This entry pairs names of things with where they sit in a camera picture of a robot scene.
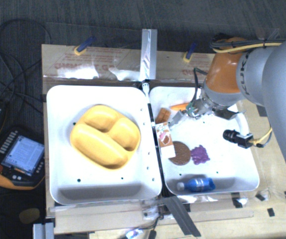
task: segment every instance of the blue clamp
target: blue clamp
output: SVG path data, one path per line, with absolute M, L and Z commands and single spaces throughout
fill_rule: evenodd
M 194 52 L 196 46 L 197 46 L 197 43 L 196 43 L 196 42 L 193 42 L 193 43 L 191 44 L 191 46 L 189 47 L 189 50 L 185 52 L 184 57 L 183 57 L 183 60 L 184 60 L 185 62 L 191 61 L 192 55 L 193 55 L 193 52 Z
M 96 38 L 94 36 L 91 36 L 90 38 L 86 39 L 83 43 L 81 43 L 79 46 L 74 48 L 74 53 L 78 56 L 86 52 L 87 47 L 90 46 Z

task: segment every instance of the brown round object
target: brown round object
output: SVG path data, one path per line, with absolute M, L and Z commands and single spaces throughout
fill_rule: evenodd
M 186 165 L 191 159 L 191 151 L 186 144 L 174 141 L 175 157 L 169 158 L 175 165 Z

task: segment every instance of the blue plastic bottle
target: blue plastic bottle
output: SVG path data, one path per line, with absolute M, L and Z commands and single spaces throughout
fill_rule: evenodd
M 191 179 L 188 182 L 179 182 L 177 184 L 177 190 L 189 190 L 191 192 L 205 192 L 211 191 L 216 188 L 212 178 L 196 178 Z

